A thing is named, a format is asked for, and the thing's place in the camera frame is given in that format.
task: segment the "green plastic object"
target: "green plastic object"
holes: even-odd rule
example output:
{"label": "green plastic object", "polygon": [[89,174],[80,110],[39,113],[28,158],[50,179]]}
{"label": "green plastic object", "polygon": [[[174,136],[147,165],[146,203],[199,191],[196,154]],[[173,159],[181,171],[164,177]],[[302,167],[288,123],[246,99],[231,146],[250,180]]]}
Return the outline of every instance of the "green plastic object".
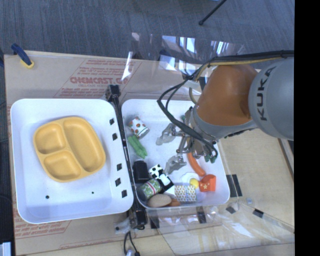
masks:
{"label": "green plastic object", "polygon": [[130,143],[130,145],[133,147],[135,153],[145,159],[145,157],[148,155],[147,154],[147,150],[145,149],[144,146],[141,145],[140,141],[138,140],[138,138],[136,136],[130,136],[128,137],[128,142]]}

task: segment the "orange block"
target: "orange block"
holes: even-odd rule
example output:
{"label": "orange block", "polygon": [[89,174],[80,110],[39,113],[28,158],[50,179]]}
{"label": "orange block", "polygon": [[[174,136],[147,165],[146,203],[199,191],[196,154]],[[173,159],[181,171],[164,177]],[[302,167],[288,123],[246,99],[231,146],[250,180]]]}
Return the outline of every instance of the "orange block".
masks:
{"label": "orange block", "polygon": [[199,189],[201,192],[216,191],[217,177],[213,174],[208,174],[199,181]]}

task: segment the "black square hole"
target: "black square hole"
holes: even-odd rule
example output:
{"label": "black square hole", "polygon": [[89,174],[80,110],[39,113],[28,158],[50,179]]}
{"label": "black square hole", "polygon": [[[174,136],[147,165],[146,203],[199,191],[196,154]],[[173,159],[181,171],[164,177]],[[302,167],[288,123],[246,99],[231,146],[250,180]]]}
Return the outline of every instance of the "black square hole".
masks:
{"label": "black square hole", "polygon": [[120,180],[120,178],[117,178],[116,180],[115,180],[115,186],[117,187],[117,186],[119,186],[121,184],[121,180]]}
{"label": "black square hole", "polygon": [[122,198],[125,198],[125,197],[127,196],[127,191],[126,191],[126,190],[123,190],[123,191],[121,192],[121,194],[122,194]]}

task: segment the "yellow plate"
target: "yellow plate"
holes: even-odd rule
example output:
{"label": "yellow plate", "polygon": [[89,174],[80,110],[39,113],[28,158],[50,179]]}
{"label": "yellow plate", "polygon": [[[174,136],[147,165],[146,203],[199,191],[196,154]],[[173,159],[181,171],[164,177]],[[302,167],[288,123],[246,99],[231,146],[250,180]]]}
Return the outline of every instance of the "yellow plate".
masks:
{"label": "yellow plate", "polygon": [[42,167],[57,182],[71,182],[99,171],[106,153],[93,127],[71,116],[40,126],[33,145]]}

